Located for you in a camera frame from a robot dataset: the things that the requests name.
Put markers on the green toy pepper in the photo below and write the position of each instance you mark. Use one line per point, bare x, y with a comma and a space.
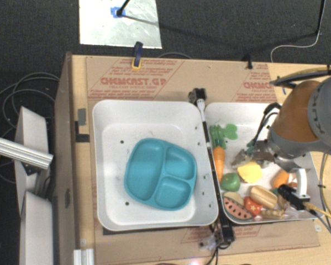
230, 181

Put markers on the blue divided plate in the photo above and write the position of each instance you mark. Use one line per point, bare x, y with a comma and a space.
154, 172

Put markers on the brown cardboard board, red print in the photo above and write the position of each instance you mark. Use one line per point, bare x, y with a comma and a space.
159, 79

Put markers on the yellow toy cheese slice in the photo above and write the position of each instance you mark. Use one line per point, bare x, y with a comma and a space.
249, 172

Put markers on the red toy piece, yellow star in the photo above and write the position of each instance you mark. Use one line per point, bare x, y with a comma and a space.
252, 206

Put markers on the orange carrot with green top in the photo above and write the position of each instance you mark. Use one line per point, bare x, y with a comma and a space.
219, 159

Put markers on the beige toy potato slice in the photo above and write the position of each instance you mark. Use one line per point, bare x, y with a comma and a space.
233, 196

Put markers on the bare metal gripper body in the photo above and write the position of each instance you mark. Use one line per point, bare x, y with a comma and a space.
262, 150

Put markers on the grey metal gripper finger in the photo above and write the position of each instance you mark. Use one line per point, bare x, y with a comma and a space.
265, 163
240, 158

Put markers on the brown toy bread roll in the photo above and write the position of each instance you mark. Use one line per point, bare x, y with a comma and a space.
263, 196

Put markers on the beige toy croissant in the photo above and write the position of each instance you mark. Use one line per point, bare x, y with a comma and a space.
271, 213

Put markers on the thin black and white rod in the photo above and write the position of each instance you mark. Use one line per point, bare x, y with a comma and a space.
209, 145

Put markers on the small orange toy carrot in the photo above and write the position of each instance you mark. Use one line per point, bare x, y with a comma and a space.
281, 179

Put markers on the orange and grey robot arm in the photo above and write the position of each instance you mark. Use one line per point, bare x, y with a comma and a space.
296, 112

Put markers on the red watermelon slice toy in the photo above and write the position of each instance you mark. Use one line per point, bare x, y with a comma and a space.
235, 210

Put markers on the black cylinder on white bracket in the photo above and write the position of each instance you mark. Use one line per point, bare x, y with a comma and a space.
292, 196

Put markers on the green leafy toy vegetable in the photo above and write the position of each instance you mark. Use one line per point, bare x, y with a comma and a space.
231, 131

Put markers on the white plastic tray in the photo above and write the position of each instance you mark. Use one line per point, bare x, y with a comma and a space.
245, 114
154, 114

